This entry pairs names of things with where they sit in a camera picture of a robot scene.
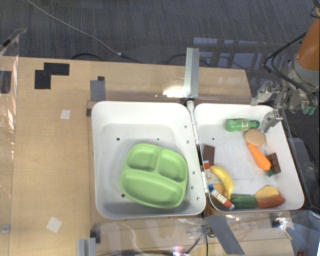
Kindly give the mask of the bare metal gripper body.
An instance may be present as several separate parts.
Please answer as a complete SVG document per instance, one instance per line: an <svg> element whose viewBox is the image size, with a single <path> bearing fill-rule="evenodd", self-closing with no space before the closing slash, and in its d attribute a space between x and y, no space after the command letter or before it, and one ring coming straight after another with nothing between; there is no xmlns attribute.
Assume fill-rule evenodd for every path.
<svg viewBox="0 0 320 256"><path fill-rule="evenodd" d="M292 113L300 110L304 113L315 112L319 104L316 93L320 90L320 72L300 65L288 65L281 71L291 81L280 80L281 92L276 106Z"/></svg>

